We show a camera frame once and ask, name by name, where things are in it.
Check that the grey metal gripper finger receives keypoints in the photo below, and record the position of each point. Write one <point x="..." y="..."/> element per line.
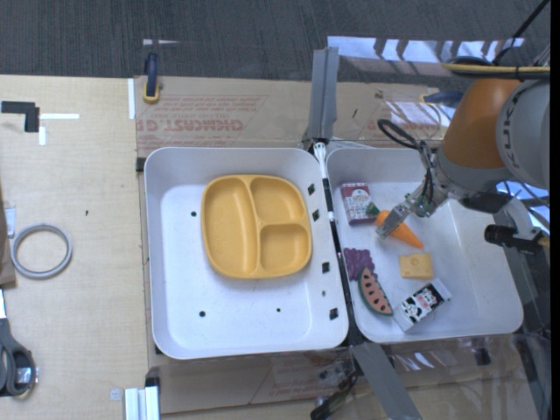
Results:
<point x="396" y="221"/>

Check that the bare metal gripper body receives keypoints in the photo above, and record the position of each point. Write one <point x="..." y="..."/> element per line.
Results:
<point x="426" y="201"/>

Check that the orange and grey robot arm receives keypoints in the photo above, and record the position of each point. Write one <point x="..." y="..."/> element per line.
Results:
<point x="477" y="129"/>

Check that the orange carrot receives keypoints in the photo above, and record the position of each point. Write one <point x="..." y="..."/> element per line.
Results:
<point x="409" y="235"/>

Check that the red and white small carton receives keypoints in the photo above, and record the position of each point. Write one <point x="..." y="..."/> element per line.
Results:
<point x="356" y="204"/>

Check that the yellow cheese wedge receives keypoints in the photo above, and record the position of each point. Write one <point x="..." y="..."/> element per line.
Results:
<point x="415" y="266"/>

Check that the purple grapes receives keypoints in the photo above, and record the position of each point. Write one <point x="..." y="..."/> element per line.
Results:
<point x="359" y="263"/>

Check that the watermelon slice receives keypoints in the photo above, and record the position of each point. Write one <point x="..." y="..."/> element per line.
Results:
<point x="374" y="293"/>

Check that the cow print milk carton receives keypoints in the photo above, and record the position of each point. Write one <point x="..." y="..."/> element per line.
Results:
<point x="422" y="304"/>

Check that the white plastic tray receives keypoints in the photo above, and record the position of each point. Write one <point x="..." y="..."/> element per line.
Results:
<point x="472" y="278"/>
<point x="245" y="317"/>

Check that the thin black and white rod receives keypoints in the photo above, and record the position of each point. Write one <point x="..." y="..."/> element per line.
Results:
<point x="320" y="160"/>

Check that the yellow divided plate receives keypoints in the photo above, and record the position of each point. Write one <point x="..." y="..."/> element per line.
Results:
<point x="232" y="230"/>

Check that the brown cardboard board red print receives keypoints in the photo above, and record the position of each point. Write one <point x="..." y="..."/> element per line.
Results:
<point x="219" y="103"/>

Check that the grey tape roll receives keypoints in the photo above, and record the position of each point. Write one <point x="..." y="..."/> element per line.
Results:
<point x="17" y="261"/>

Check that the black cylinder on white bracket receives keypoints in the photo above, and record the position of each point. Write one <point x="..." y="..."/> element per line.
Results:
<point x="503" y="234"/>

